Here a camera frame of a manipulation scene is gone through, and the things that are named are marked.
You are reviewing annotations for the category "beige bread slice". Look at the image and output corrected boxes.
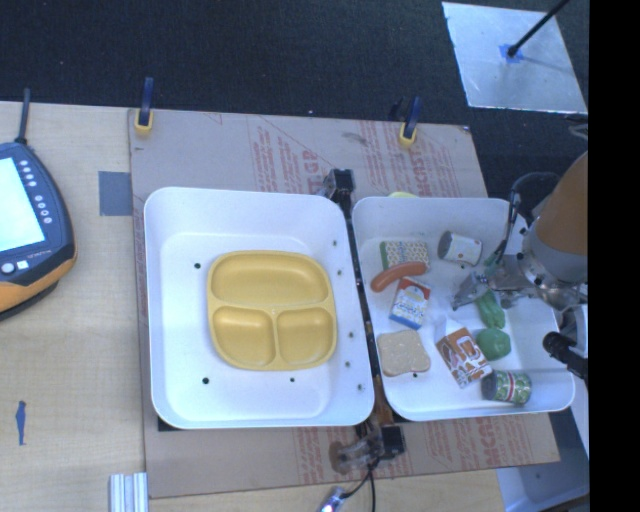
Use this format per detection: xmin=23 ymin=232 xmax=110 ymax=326
xmin=375 ymin=328 xmax=433 ymax=379

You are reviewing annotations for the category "green and white can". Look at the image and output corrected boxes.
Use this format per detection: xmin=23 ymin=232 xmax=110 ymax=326
xmin=480 ymin=369 xmax=533 ymax=406

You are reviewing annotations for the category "yellow divided plate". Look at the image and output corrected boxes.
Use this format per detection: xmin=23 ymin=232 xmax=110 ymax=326
xmin=205 ymin=249 xmax=339 ymax=373

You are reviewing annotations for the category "brown cardboard board red print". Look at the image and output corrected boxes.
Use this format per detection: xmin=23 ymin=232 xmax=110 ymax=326
xmin=127 ymin=108 xmax=562 ymax=499

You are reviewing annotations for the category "orange sausage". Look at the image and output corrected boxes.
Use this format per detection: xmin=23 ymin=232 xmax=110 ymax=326
xmin=369 ymin=260 xmax=429 ymax=294

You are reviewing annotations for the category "round green pepper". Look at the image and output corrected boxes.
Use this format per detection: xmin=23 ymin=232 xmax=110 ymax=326
xmin=474 ymin=327 xmax=513 ymax=362

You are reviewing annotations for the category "black block with thin wires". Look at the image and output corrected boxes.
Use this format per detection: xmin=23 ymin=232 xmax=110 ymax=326
xmin=380 ymin=424 xmax=407 ymax=459
xmin=322 ymin=168 xmax=357 ymax=202

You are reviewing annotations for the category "orange and white carton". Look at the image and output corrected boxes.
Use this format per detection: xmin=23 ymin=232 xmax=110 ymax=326
xmin=434 ymin=318 xmax=494 ymax=390

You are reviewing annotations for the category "thin black and white rod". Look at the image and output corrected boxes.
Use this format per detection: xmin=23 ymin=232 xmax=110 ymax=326
xmin=341 ymin=197 xmax=389 ymax=429

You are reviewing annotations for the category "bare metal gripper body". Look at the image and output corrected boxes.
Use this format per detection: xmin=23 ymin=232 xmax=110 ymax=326
xmin=483 ymin=253 xmax=590 ymax=310

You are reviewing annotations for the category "blue and red carton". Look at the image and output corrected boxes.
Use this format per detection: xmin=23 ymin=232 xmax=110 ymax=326
xmin=388 ymin=275 xmax=433 ymax=331

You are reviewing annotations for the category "black cylinder on white bracket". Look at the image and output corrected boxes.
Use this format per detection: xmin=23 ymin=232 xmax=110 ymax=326
xmin=542 ymin=303 xmax=590 ymax=382

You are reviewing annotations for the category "long green pepper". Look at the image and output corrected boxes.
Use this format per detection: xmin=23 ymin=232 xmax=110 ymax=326
xmin=474 ymin=289 xmax=507 ymax=330

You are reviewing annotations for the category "white plastic tray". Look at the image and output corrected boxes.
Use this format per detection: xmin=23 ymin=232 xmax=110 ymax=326
xmin=143 ymin=186 xmax=376 ymax=431
xmin=351 ymin=195 xmax=577 ymax=423

